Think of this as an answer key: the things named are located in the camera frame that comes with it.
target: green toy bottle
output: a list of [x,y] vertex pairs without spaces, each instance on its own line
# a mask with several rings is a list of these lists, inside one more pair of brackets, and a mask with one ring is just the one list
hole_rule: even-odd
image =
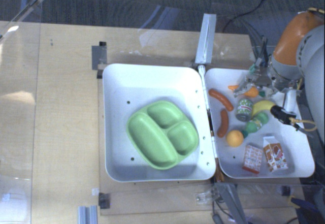
[[263,125],[265,125],[269,121],[269,117],[266,113],[260,112],[253,119],[247,122],[245,129],[242,130],[244,138],[248,136],[250,133],[257,132]]

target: clear plastic panel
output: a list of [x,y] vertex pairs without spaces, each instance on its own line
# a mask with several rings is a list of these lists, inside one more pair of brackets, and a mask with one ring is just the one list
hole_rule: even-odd
[[0,222],[30,223],[41,5],[0,22]]
[[[107,62],[191,67],[203,13],[155,5],[143,11],[139,28],[114,28],[102,37],[101,41],[107,42]],[[190,31],[179,29],[187,27]],[[215,31],[220,31],[218,14]],[[215,34],[212,67],[248,69],[254,62],[249,35]]]
[[[289,220],[299,223],[297,218],[322,223],[325,207],[325,190],[321,185],[294,183],[197,182],[149,189],[143,186],[133,191],[112,192],[107,198],[109,209],[102,210],[103,215],[171,212],[171,209],[175,212],[210,211],[211,219],[218,215],[223,223],[235,223],[235,220],[254,224]],[[241,209],[243,222],[235,219]]]

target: red food box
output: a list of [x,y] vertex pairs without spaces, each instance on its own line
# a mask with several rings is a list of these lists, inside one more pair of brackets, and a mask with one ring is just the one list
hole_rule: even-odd
[[261,168],[262,154],[261,149],[247,145],[245,148],[243,169],[258,174]]

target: metal bracket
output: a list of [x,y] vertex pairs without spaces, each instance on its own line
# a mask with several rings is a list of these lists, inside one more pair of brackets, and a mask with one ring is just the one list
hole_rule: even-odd
[[209,64],[212,61],[212,51],[216,23],[217,15],[204,14],[197,55],[195,58],[196,64]]
[[104,68],[107,66],[107,45],[100,42],[99,46],[91,47],[92,69],[97,72],[97,78],[102,79]]
[[78,224],[98,224],[97,206],[80,206],[78,208]]
[[110,195],[100,193],[98,197],[98,205],[101,209],[109,209],[111,207]]
[[197,204],[210,204],[213,201],[222,199],[238,224],[247,224],[246,216],[241,205],[236,186],[233,183],[217,182],[208,191],[197,194]]

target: black connector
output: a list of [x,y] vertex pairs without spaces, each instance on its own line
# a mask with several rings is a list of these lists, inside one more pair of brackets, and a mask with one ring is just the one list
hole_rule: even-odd
[[288,125],[292,125],[290,120],[291,117],[296,118],[295,114],[285,111],[285,109],[280,106],[273,106],[271,108],[271,114],[275,118],[277,118],[282,124],[288,124]]

